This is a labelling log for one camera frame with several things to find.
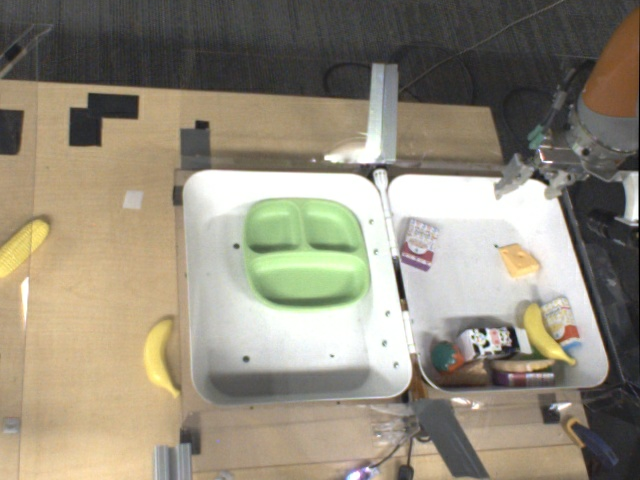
green divided plate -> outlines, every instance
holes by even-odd
[[[364,237],[346,206],[324,199],[266,199],[244,225],[249,285],[272,308],[329,309],[360,300],[370,284]]]

gray carpet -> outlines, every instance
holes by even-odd
[[[367,98],[365,67],[328,70],[336,63],[397,62],[404,85],[440,59],[554,1],[0,0],[0,49],[29,24],[50,23],[53,31],[37,56],[32,52],[10,78]],[[597,58],[639,3],[568,0],[443,65],[403,99],[488,105],[505,159],[526,153],[525,136],[566,69]],[[596,188],[605,206],[619,199],[619,187]],[[594,204],[587,199],[579,211]],[[620,211],[619,203],[609,206]],[[637,251],[601,245],[637,320]],[[618,476],[593,472],[594,478],[625,478],[633,469],[629,464],[637,464],[640,440],[619,437],[612,439],[628,444],[631,462],[627,458]]]

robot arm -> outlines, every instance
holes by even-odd
[[[618,168],[638,151],[639,30],[637,8],[613,33],[577,105],[569,107],[569,128],[554,134],[549,116],[564,107],[572,77],[559,85],[550,113],[529,135],[530,147],[536,150],[534,157],[524,161],[514,156],[496,183],[498,199],[522,185],[536,170],[549,181],[545,192],[549,199],[576,181],[595,176],[606,182],[623,182],[627,194],[624,220],[637,225],[638,175]]]

white label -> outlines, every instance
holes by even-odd
[[[139,210],[142,208],[143,197],[144,192],[142,190],[127,190],[127,193],[124,195],[122,207],[125,210]]]

black square marker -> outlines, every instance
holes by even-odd
[[[0,155],[17,155],[22,141],[22,110],[0,110]]]
[[[102,121],[86,108],[72,108],[69,116],[70,146],[101,146]]]
[[[138,119],[138,96],[89,93],[89,115],[95,118]]]

